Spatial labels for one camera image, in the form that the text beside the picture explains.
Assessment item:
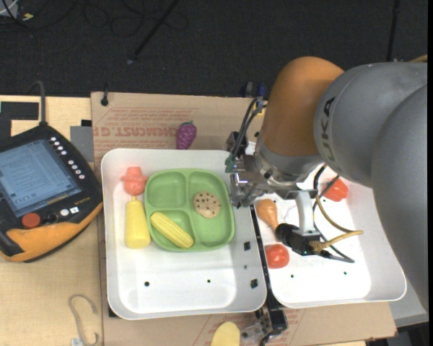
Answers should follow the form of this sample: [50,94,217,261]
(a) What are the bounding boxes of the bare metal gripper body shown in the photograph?
[229,153,276,195]

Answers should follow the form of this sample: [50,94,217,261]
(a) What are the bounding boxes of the brown chicken drumstick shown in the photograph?
[255,198,281,234]

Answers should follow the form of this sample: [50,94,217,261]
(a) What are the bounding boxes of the brown chocolate chip biscuit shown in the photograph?
[192,191,222,219]

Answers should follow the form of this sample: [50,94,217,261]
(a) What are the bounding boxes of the red tomato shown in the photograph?
[264,244,291,270]

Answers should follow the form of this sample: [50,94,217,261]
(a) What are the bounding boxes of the green divided plate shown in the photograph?
[144,168,236,253]

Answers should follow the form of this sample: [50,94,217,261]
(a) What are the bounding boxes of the yellow corn cob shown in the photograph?
[149,211,196,249]

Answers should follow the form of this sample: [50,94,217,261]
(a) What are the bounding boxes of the purple grapes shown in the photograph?
[175,120,198,151]

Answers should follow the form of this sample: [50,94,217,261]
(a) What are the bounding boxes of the orange-red pepper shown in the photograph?
[322,177,349,203]

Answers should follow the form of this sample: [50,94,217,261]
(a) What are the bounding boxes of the white plastic tray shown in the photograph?
[250,148,408,310]
[100,148,268,321]

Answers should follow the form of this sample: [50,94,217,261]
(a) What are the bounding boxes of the yellow mustard bottle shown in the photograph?
[124,195,152,249]

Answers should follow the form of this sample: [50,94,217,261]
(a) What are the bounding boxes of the pink-orange toy figure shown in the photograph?
[120,166,149,197]

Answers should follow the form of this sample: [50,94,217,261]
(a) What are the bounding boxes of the brown cardboard board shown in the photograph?
[89,91,398,346]

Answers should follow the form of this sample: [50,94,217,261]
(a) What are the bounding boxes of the yellow rounded toy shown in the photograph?
[210,321,242,346]

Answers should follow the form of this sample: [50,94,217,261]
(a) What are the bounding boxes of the black cylinder on white bracket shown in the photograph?
[274,189,323,257]

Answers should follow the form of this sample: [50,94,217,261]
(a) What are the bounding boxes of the black block with wires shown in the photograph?
[268,307,289,337]

